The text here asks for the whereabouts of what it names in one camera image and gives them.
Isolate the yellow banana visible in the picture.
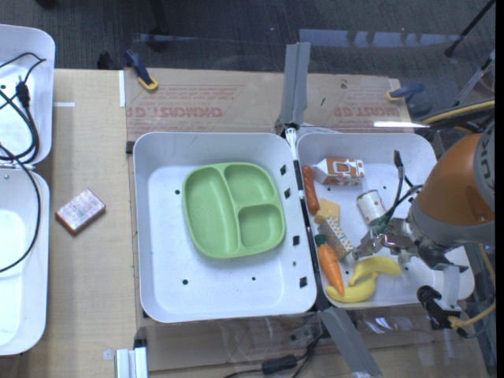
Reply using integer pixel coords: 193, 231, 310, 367
324, 272, 380, 304
346, 254, 403, 287

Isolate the black cable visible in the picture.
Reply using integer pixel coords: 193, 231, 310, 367
0, 52, 47, 274

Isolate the yellow toy cheese slice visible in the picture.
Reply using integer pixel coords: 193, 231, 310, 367
313, 198, 341, 225

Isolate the brown cardboard board red print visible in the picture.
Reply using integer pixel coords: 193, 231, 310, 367
123, 66, 476, 372

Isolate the orange toy carrot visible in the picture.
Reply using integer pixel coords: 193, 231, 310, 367
313, 234, 346, 297

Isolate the orange checked wafer packet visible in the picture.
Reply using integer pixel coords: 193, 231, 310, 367
317, 215, 355, 261

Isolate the black cylinder on white bracket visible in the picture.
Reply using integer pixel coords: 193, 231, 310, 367
416, 264, 470, 330

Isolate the orange and white small packet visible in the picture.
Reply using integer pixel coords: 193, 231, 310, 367
54, 187, 107, 236

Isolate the green divided plate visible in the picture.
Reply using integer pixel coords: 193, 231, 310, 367
181, 161, 287, 260

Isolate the orange and white carton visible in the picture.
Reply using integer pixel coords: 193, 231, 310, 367
311, 157, 366, 187

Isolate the white can with orange dots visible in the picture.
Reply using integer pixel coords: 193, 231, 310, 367
356, 189, 388, 226

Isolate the white plastic tray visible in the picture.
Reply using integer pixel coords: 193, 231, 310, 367
295, 132, 476, 311
0, 24, 57, 168
132, 132, 318, 324
0, 166, 51, 357

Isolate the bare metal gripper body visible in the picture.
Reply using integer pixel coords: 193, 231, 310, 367
376, 217, 470, 274

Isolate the orange toy sausage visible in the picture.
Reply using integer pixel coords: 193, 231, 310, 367
301, 165, 321, 215

